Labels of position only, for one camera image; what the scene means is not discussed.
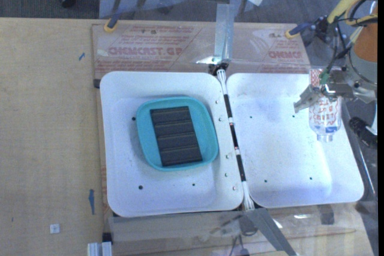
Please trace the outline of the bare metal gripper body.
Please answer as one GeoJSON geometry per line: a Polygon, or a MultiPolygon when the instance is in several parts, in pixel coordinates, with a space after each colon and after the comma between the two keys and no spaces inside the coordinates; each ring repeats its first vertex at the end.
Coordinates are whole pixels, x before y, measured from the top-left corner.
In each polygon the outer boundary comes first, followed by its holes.
{"type": "Polygon", "coordinates": [[[377,84],[348,68],[320,73],[320,91],[328,98],[357,99],[366,104],[377,100],[377,84]]]}

